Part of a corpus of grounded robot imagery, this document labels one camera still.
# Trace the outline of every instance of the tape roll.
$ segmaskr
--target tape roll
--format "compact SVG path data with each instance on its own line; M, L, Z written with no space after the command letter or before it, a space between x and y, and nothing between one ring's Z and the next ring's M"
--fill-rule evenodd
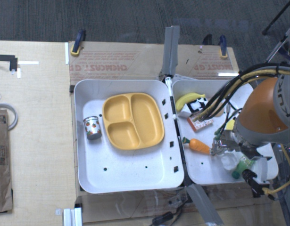
M0 108L9 109L12 113L14 113L15 119L14 119L13 123L11 123L8 126L8 130L12 130L17 125L17 122L18 122L18 114L17 114L16 110L14 109L13 106L11 106L8 103L0 103Z

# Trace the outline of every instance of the white tape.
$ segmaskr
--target white tape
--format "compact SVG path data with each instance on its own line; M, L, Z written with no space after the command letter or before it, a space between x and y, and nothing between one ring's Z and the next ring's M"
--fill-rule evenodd
M20 79L21 78L21 69L17 68L17 78Z
M18 61L19 65L38 65L39 61Z
M69 64L68 43L65 43L65 64Z
M238 73L218 73L218 76L221 77L236 77L238 75L239 75Z
M56 215L62 215L63 210L62 209L56 209L55 214Z

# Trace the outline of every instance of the white surface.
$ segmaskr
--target white surface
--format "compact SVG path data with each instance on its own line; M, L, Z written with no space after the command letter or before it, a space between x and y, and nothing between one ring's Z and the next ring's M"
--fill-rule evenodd
M112 146L103 123L102 106L114 95L143 92L151 95L160 110L165 128L157 145L139 150ZM75 86L78 173L81 187L93 194L178 187L183 181L182 160L173 121L169 92L155 80L83 80ZM102 137L89 141L83 119L99 117Z
M17 78L21 79L21 69L17 68Z
M65 43L65 64L69 64L68 42Z
M38 65L39 61L18 61L19 65Z
M187 81L178 80L173 83L173 96L175 101L184 94L190 92L196 92L199 94L206 94L206 97L211 98L225 83L226 81ZM252 87L249 84L242 86L237 90L231 101L234 105L242 108L250 93ZM183 117L178 117L179 129L181 137L187 137L188 139L196 138L208 146L212 147L214 138L214 132L223 124L225 120L225 114L221 117L214 117L214 122L205 128L201 128L197 132L194 132L187 120ZM271 156L272 159L267 162L267 180L273 179L278 174L278 164L275 159L273 149L270 144L260 147L258 151L263 156ZM210 156L195 151L191 151L188 147L184 148L188 174L193 182L201 185L222 184L222 183L234 183L243 181L242 178L236 180L230 173L223 168L220 160L220 156ZM242 156L241 152L235 152L237 159ZM253 165L252 170L258 174L262 173L265 168L261 168L260 163Z

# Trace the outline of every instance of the cardboard sheet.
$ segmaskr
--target cardboard sheet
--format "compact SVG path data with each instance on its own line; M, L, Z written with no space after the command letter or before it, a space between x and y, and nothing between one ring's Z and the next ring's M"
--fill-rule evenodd
M8 112L0 110L0 212L12 209L12 185L9 165Z
M195 79L227 79L218 73L236 73L232 48L221 59L219 46L178 45L176 74ZM84 79L158 79L163 64L163 44L82 42L79 56L69 54L70 84Z

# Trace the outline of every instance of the carrot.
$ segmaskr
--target carrot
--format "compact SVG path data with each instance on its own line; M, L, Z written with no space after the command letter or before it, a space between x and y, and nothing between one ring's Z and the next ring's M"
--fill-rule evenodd
M187 139L187 138L183 138L182 139L182 143L189 144L189 148L193 151L197 151L197 152L202 152L205 154L209 154L210 155L210 147L206 144L204 144L203 142L197 140L197 139Z

